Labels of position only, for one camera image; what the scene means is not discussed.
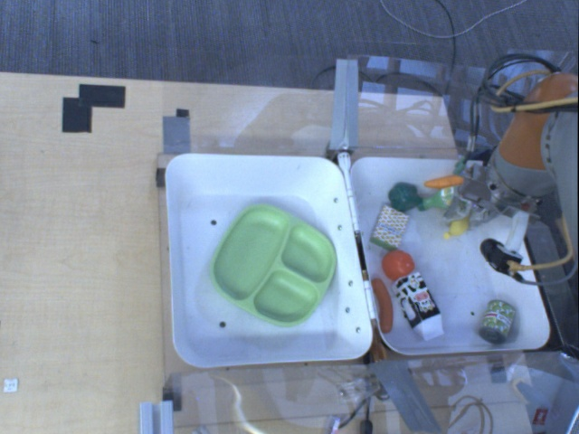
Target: tin can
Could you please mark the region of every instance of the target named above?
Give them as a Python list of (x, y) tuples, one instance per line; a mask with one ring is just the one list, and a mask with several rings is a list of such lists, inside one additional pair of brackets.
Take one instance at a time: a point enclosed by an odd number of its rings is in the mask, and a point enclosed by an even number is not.
[(493, 344), (504, 343), (513, 325), (515, 314), (515, 308), (509, 303), (503, 300), (491, 300), (482, 317), (480, 337)]

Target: tomato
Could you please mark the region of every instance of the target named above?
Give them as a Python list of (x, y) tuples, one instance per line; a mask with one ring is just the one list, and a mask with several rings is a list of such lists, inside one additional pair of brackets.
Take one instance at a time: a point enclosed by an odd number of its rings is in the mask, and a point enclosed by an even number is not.
[(414, 260), (408, 252), (391, 250), (382, 257), (382, 270), (392, 281), (410, 275), (414, 270)]

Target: wooden table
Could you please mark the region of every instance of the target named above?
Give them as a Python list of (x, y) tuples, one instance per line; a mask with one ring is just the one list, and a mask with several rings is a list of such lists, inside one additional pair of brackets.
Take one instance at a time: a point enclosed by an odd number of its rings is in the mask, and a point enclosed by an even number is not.
[[(126, 87), (125, 108), (93, 108), (91, 133), (63, 133), (62, 99), (82, 83)], [(18, 392), (0, 393), (0, 430), (132, 433), (138, 404), (159, 401), (163, 116), (189, 110), (197, 151), (321, 156), (332, 100), (331, 91), (0, 74), (0, 378), (19, 380)], [(414, 137), (455, 156), (443, 118), (418, 114), (410, 130), (392, 96), (364, 103), (369, 146), (384, 139), (400, 154)], [(440, 119), (440, 104), (432, 110)]]

